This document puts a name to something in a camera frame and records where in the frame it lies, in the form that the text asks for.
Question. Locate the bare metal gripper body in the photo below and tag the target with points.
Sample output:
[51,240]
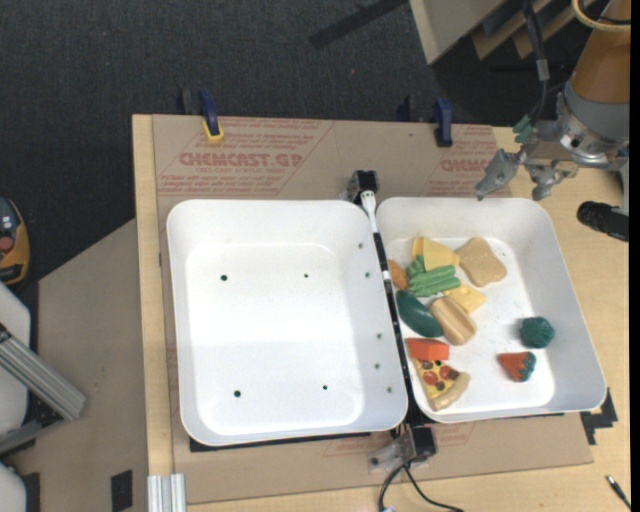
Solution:
[575,145]

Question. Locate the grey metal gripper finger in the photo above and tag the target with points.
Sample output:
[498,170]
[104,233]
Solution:
[545,180]
[497,172]

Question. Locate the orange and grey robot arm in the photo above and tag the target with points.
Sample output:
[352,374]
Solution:
[602,60]

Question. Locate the white plastic tray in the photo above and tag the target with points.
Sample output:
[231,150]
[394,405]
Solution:
[280,325]
[545,270]

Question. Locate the tan bread slice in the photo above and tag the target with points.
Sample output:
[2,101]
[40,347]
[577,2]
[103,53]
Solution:
[481,262]

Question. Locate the yellow cheese wedge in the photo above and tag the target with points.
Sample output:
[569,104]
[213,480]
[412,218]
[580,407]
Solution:
[437,254]

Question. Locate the green beans bundle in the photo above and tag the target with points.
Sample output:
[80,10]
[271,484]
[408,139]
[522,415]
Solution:
[432,281]

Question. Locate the yellow holed cheese slice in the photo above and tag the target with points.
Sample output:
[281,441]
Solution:
[469,298]

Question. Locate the orange toy food piece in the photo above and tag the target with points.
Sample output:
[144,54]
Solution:
[397,274]

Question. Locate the thin black and white rod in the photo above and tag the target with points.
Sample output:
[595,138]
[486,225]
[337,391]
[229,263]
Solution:
[384,260]

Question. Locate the dark green broccoli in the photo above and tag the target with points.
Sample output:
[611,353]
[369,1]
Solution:
[536,332]

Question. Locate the tan bread roll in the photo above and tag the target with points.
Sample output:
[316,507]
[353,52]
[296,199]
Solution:
[454,321]

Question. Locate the dark green cucumber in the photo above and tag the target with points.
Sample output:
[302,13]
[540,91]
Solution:
[417,315]

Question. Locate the red strawberry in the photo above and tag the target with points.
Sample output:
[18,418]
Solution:
[515,366]

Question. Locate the orange carrot piece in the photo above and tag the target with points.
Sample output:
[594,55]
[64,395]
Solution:
[427,349]

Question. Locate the brown cardboard board red print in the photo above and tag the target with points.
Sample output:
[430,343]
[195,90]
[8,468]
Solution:
[280,165]

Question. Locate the pizza slice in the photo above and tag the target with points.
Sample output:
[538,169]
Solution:
[440,382]

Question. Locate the black cylinder on white bracket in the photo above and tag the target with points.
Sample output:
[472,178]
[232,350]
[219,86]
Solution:
[602,220]

